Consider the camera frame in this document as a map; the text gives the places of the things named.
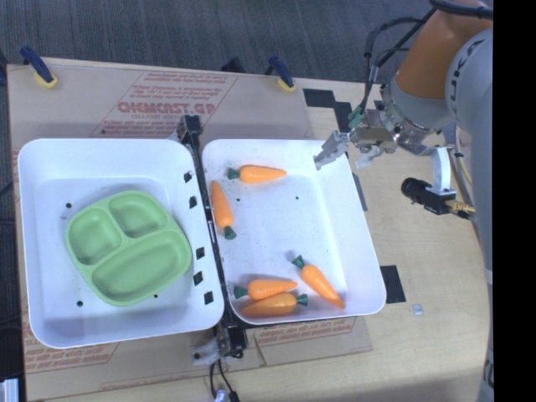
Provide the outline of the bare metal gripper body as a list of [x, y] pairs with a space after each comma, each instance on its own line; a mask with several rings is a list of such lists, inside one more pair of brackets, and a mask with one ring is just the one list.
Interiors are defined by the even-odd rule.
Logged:
[[450, 121], [444, 100], [384, 98], [374, 110], [357, 107], [348, 115], [349, 139], [358, 148], [401, 148], [428, 156], [435, 148], [425, 145], [425, 139]]

